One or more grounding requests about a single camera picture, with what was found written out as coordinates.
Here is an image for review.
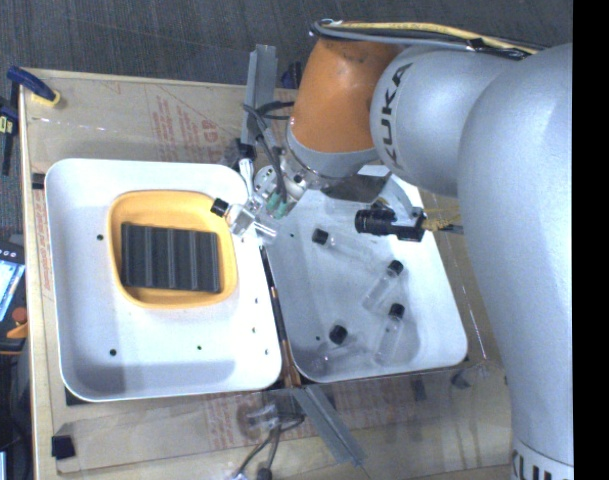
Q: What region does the brown cardboard board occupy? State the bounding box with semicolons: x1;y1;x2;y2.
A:
17;67;514;480

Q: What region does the thin black rod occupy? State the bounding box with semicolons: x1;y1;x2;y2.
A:
258;245;302;388

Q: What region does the orange bowl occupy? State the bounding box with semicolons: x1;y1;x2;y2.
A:
107;189;240;311

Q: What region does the white plastic tray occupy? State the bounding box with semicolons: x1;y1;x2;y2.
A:
257;165;470;385
43;157;284;403

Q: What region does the black ribbed block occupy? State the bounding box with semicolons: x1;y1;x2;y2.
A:
119;222;222;295

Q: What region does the black block with wires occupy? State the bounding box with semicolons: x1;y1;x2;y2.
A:
222;138;258;168

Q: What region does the clear bottle with black cap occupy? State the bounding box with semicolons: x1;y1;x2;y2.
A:
361;259;406;314
209;197;280;242
373;302;407;367
308;323;358;375
311;227;378;267

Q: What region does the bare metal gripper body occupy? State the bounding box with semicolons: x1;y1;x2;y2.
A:
252;156;391;205

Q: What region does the black cylinder on white bracket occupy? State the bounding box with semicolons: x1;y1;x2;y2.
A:
354;173;429;243

